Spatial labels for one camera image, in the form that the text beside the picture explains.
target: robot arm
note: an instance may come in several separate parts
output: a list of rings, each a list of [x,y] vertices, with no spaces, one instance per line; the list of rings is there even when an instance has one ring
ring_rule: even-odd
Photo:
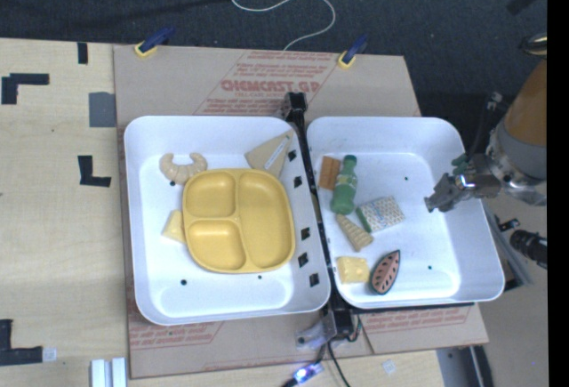
[[[529,52],[544,54],[542,50]],[[545,206],[547,197],[535,187],[547,179],[546,98],[547,55],[492,130],[485,154],[457,158],[454,175],[445,173],[425,198],[428,210],[447,212],[462,200],[494,198],[502,189],[532,206]]]

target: white tray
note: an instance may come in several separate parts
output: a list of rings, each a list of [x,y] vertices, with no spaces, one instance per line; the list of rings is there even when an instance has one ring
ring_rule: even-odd
[[[482,302],[500,295],[503,271],[482,203],[471,199],[448,213],[429,213],[423,200],[464,152],[453,126],[426,117],[324,117],[310,124],[308,140],[316,181],[323,156],[356,155],[355,203],[393,196],[405,215],[403,222],[374,232],[375,240],[357,253],[330,211],[333,193],[318,189],[335,282],[348,303],[369,310]],[[349,219],[358,223],[355,214]],[[372,270],[396,249],[399,272],[385,295],[367,284],[341,283],[338,257],[364,257]]]
[[[185,245],[161,236],[171,210],[181,209],[183,190],[160,172],[164,153],[174,153],[177,164],[191,162],[191,152],[201,153],[209,170],[248,167],[246,152],[290,129],[273,117],[141,117],[127,126],[134,290],[148,320],[178,325],[274,316],[318,310],[327,302],[331,285],[296,135],[290,147],[296,158],[286,159],[280,177],[296,234],[295,253],[285,266],[261,274],[211,272],[193,261]],[[298,187],[296,177],[302,181]]]

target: metal bracket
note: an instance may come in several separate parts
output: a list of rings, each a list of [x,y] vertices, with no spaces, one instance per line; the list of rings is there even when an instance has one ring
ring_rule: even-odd
[[[295,334],[297,349],[321,348],[337,335],[333,313],[325,314],[314,326]]]
[[[519,227],[519,221],[516,218],[506,222],[498,223],[498,228],[500,229],[500,232],[505,232],[506,230],[514,229],[516,227]]]
[[[89,385],[90,387],[126,387],[124,358],[91,360]]]

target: blue clamp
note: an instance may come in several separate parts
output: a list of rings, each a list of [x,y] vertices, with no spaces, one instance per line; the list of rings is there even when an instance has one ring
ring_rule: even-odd
[[[156,51],[157,45],[166,44],[170,38],[173,36],[176,28],[174,27],[164,27],[159,29],[152,36],[146,38],[145,41],[134,46],[134,51],[141,58],[146,58],[151,53]]]
[[[367,35],[361,35],[351,47],[348,48],[346,52],[340,55],[338,58],[338,65],[342,69],[349,68],[354,64],[354,59],[357,53],[362,53],[367,47]]]

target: white cable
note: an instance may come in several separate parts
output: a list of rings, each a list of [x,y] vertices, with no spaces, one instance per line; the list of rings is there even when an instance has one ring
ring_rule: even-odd
[[[281,1],[280,3],[276,3],[276,4],[272,5],[272,6],[263,7],[263,8],[245,7],[245,6],[242,6],[240,3],[238,3],[237,0],[231,0],[231,3],[232,3],[235,7],[239,8],[239,9],[241,9],[241,10],[243,10],[243,11],[246,11],[246,12],[257,12],[257,13],[259,13],[259,12],[272,11],[273,9],[276,9],[276,8],[282,6],[283,4],[286,4],[286,3],[290,2],[290,1],[292,1],[292,0],[283,0],[283,1]],[[328,6],[328,8],[330,9],[330,11],[332,12],[332,20],[330,21],[330,23],[328,24],[328,26],[327,26],[326,28],[323,28],[323,29],[318,30],[318,31],[315,32],[315,33],[310,33],[310,34],[305,35],[305,36],[297,37],[296,39],[294,39],[293,41],[291,41],[291,42],[284,48],[284,50],[288,50],[289,47],[291,47],[293,44],[296,44],[297,42],[303,41],[304,39],[308,39],[309,37],[314,37],[314,36],[318,36],[318,35],[323,34],[323,33],[325,33],[326,31],[328,31],[328,30],[334,25],[334,23],[336,22],[336,11],[334,10],[334,6],[332,6],[332,3],[330,3],[328,0],[320,0],[320,1],[322,1],[323,3],[325,3],[325,4]]]

